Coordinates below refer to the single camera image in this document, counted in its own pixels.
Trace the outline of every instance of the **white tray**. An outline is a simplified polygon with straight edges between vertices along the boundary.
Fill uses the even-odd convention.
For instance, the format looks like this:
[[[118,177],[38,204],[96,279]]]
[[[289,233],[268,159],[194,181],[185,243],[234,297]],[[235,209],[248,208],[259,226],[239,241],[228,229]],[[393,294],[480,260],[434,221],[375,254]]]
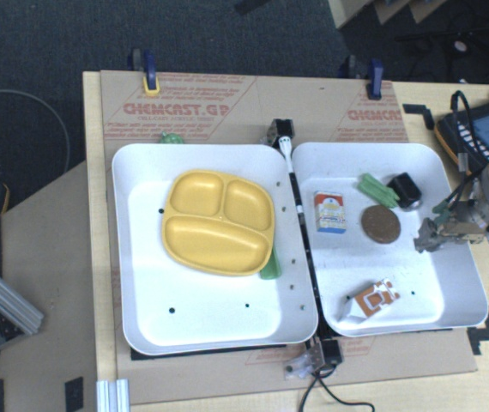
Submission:
[[[161,239],[173,180],[191,169],[261,185],[275,206],[274,280],[216,276],[176,263]],[[304,342],[317,309],[287,166],[264,145],[131,144],[113,159],[124,334],[136,351],[176,354]]]
[[[440,251],[418,253],[414,238],[432,208],[450,194],[438,155],[415,143],[304,143],[293,153],[323,315],[343,336],[436,330],[480,324],[488,304],[468,244],[448,243]],[[393,209],[401,235],[393,243],[374,242],[360,226],[364,209],[376,204],[357,189],[360,176],[372,174],[385,185],[408,173],[422,191],[413,211]],[[316,191],[343,195],[345,233],[319,233]],[[388,278],[401,298],[363,322],[340,320],[348,297]]]

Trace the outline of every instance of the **green toy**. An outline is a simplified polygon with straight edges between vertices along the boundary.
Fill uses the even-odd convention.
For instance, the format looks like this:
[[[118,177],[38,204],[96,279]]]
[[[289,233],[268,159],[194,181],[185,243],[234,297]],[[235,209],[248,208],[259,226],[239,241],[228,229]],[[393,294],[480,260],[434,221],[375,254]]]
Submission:
[[[159,143],[184,143],[184,139],[176,133],[160,133]]]
[[[273,248],[268,263],[260,270],[260,277],[262,279],[276,279],[279,276],[281,276],[281,265],[279,264],[275,248]]]
[[[374,179],[370,174],[364,174],[360,181],[359,190],[367,196],[374,198],[377,202],[386,208],[396,208],[398,206],[399,196],[393,189],[383,185]]]

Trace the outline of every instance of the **black connector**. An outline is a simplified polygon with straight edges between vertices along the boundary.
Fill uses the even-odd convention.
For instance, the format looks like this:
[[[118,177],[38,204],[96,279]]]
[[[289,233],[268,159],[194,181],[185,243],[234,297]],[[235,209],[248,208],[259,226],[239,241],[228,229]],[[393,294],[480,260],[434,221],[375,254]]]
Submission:
[[[327,366],[337,367],[344,361],[340,344],[337,340],[322,340],[321,348],[323,349],[324,361]]]
[[[417,208],[420,205],[422,192],[413,182],[408,173],[394,177],[389,183],[390,187],[399,196],[397,204],[400,208]]]
[[[273,119],[268,129],[268,145],[279,149],[279,137],[294,137],[294,125],[292,119]]]

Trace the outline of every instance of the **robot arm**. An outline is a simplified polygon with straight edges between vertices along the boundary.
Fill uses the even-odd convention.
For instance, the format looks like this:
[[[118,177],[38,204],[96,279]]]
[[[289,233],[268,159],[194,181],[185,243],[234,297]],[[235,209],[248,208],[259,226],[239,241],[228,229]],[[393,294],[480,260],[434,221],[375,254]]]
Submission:
[[[434,209],[438,217],[424,219],[419,237],[414,240],[417,251],[436,251],[449,241],[489,242],[489,164],[471,179],[473,187],[468,200],[453,201],[455,197],[451,196]]]

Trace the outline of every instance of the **wooden table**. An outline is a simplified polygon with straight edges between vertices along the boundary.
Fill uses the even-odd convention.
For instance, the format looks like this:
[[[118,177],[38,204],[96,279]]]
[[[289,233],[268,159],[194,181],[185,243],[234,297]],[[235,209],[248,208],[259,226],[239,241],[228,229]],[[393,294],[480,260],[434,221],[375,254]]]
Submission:
[[[393,84],[399,104],[424,104],[434,118],[449,112],[450,96],[457,90],[467,95],[470,104],[489,100],[489,86],[457,84],[405,83]],[[85,121],[87,136],[88,198],[94,287],[94,325],[98,380],[118,378],[115,353],[112,277],[110,270],[109,233],[106,202],[106,164],[104,158],[102,99],[100,73],[83,75]],[[402,112],[410,142],[420,142],[434,148],[445,161],[451,186],[456,185],[456,170],[426,130],[421,116]],[[489,294],[489,245],[472,246],[486,292]],[[348,401],[369,401],[377,410],[489,410],[489,342],[483,342],[482,355],[477,359],[479,371],[451,376],[421,379],[399,379],[362,385],[341,385],[334,388],[337,396]],[[277,391],[231,397],[214,397],[170,403],[153,403],[132,407],[133,411],[294,411],[301,390]],[[316,388],[307,401],[306,410],[341,410],[323,390]]]

